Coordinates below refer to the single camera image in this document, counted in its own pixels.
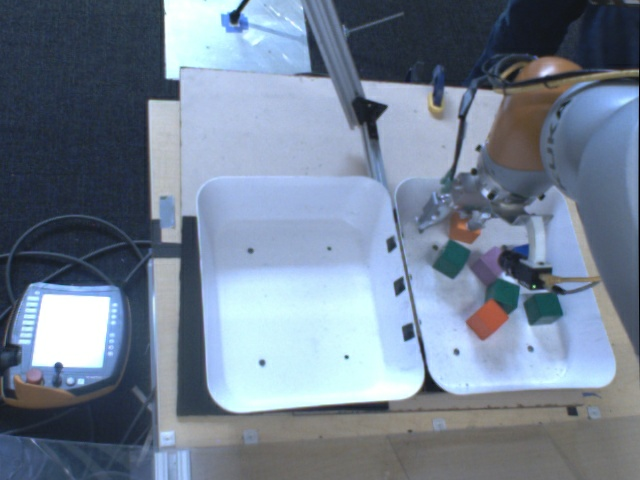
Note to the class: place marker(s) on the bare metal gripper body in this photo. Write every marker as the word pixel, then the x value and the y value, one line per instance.
pixel 477 195

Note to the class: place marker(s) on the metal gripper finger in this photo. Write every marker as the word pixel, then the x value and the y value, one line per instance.
pixel 434 210
pixel 479 218

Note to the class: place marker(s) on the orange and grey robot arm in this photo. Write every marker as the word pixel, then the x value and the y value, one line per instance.
pixel 590 158

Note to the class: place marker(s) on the orange cube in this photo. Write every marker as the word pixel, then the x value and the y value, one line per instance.
pixel 462 234
pixel 487 320

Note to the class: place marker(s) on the green cube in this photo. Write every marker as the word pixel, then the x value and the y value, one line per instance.
pixel 451 259
pixel 542 309
pixel 504 293

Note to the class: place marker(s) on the purple cube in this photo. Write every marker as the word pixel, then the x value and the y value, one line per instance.
pixel 487 268

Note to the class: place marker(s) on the blue cube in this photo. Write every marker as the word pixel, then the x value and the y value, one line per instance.
pixel 521 251

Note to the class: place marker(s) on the white plastic tray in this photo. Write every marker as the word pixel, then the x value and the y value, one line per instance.
pixel 300 293
pixel 500 363

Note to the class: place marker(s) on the pale wood board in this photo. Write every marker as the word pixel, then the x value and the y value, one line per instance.
pixel 280 133

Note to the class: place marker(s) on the person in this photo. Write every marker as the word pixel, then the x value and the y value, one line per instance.
pixel 540 13

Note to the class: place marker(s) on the black cylinder on white bracket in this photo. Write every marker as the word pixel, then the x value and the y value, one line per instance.
pixel 522 268

